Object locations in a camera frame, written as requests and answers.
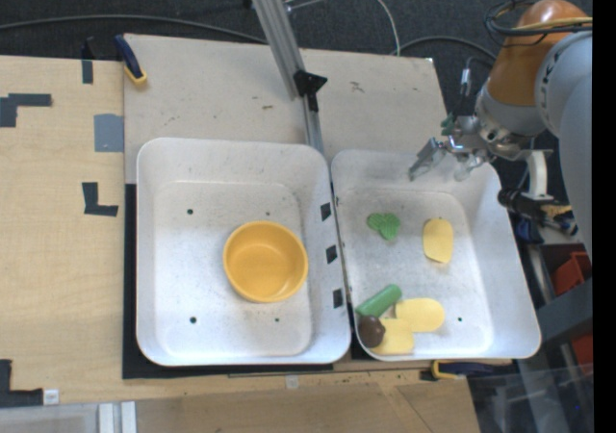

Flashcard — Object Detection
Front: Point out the brown round toy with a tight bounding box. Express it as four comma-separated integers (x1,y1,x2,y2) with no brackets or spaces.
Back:
357,315,387,348

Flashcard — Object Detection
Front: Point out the black cylinder on white bracket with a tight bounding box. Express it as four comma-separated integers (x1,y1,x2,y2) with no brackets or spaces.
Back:
497,150,555,221

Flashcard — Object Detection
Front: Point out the yellow bowl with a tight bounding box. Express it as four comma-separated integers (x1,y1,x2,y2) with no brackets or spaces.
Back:
221,220,310,304

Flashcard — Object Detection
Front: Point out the green toy cylinder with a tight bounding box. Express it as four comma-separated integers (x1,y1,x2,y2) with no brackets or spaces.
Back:
354,283,403,318

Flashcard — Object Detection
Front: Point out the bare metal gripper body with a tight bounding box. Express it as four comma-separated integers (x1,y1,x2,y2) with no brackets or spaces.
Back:
444,115,536,163

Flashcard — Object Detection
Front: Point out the yellow oval toy slice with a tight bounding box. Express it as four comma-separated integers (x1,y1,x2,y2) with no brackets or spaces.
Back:
394,297,446,333
372,318,416,356
422,217,454,265

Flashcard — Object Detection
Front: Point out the white plastic tray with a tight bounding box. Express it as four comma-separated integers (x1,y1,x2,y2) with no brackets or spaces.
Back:
136,136,352,368
329,147,543,363

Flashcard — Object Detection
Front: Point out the green leaf-shaped toy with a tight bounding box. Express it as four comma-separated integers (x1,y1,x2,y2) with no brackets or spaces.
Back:
366,212,401,242

